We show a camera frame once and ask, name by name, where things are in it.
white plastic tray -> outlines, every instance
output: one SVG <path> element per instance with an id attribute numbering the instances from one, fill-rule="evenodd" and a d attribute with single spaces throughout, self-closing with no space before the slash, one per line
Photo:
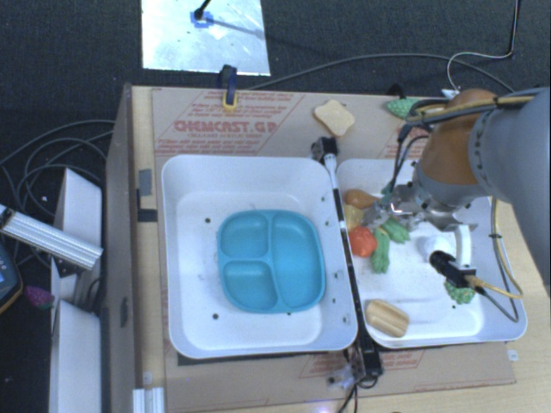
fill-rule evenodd
<path id="1" fill-rule="evenodd" d="M 356 338 L 330 178 L 306 158 L 182 155 L 163 168 L 169 331 L 191 358 L 340 350 Z M 325 258 L 325 295 L 292 314 L 256 314 L 224 295 L 216 234 L 229 215 L 282 209 L 310 219 Z"/>
<path id="2" fill-rule="evenodd" d="M 379 195 L 392 176 L 393 161 L 350 159 L 343 162 L 337 172 L 343 195 L 351 188 Z M 397 183 L 412 179 L 412 168 L 405 164 Z M 493 254 L 490 231 L 490 201 L 475 200 L 457 218 L 476 224 L 471 231 L 471 264 L 477 275 L 497 287 L 504 287 L 506 278 L 501 274 Z M 417 348 L 469 342 L 496 342 L 518 339 L 526 331 L 527 320 L 522 302 L 515 301 L 519 320 L 513 323 L 489 300 L 479 296 L 467 305 L 452 300 L 444 286 L 444 277 L 428 263 L 419 246 L 427 237 L 442 234 L 431 224 L 421 224 L 411 233 L 412 240 L 404 245 L 391 242 L 390 266 L 386 274 L 375 274 L 369 259 L 354 256 L 354 268 L 364 313 L 372 299 L 383 299 L 399 307 L 410 317 L 406 335 L 393 338 L 368 325 L 369 334 L 388 348 Z M 455 250 L 453 233 L 443 234 Z M 492 296 L 512 313 L 509 299 L 496 293 Z"/>

black floor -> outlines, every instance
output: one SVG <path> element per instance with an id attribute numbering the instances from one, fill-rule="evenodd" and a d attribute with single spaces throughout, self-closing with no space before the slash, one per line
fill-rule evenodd
<path id="1" fill-rule="evenodd" d="M 315 65 L 381 53 L 449 57 L 456 52 L 503 54 L 510 41 L 514 0 L 261 0 L 273 78 Z M 522 0 L 512 59 L 461 58 L 513 89 L 549 85 L 551 0 Z M 452 68 L 462 88 L 507 89 L 461 65 Z M 239 77 L 246 88 L 266 77 Z M 115 118 L 125 82 L 213 87 L 215 75 L 148 71 L 141 67 L 140 0 L 0 0 L 0 161 L 29 140 L 74 121 Z M 363 59 L 274 85 L 271 89 L 384 94 L 394 83 L 406 93 L 439 96 L 448 88 L 446 61 L 434 58 Z M 58 136 L 89 138 L 109 126 L 68 129 Z M 108 139 L 100 139 L 104 150 Z M 40 144 L 3 167 L 15 187 L 27 158 Z M 66 148 L 41 154 L 37 164 Z M 71 154 L 65 163 L 102 175 L 92 151 Z M 42 205 L 55 208 L 60 170 L 35 184 Z M 0 172 L 0 203 L 17 207 Z M 30 204 L 28 213 L 50 221 Z M 28 257 L 21 249 L 18 261 Z M 26 284 L 49 287 L 39 262 L 21 264 Z M 24 298 L 0 315 L 0 411 L 47 411 L 49 312 Z"/>

toy bread slice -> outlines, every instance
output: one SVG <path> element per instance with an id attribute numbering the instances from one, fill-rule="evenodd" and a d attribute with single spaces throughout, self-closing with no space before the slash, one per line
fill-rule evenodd
<path id="1" fill-rule="evenodd" d="M 329 100 L 323 106 L 316 107 L 313 115 L 335 136 L 343 136 L 355 122 L 354 115 L 335 100 Z"/>
<path id="2" fill-rule="evenodd" d="M 405 312 L 381 299 L 369 303 L 365 318 L 370 326 L 395 338 L 404 336 L 410 324 L 410 318 Z"/>

blue divided plate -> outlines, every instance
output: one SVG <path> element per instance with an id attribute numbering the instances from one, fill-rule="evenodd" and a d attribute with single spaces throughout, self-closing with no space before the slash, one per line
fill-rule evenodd
<path id="1" fill-rule="evenodd" d="M 218 232 L 222 287 L 244 311 L 304 311 L 325 292 L 318 233 L 298 213 L 245 211 L 228 217 Z"/>

blue sticker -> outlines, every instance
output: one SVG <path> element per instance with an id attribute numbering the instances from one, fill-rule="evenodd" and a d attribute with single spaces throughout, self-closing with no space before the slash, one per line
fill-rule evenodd
<path id="1" fill-rule="evenodd" d="M 193 25 L 199 29 L 208 28 L 209 26 L 214 25 L 213 15 L 208 11 L 203 12 L 203 17 L 200 20 L 195 19 L 195 14 L 193 11 L 191 11 L 189 13 L 189 19 L 191 20 Z"/>

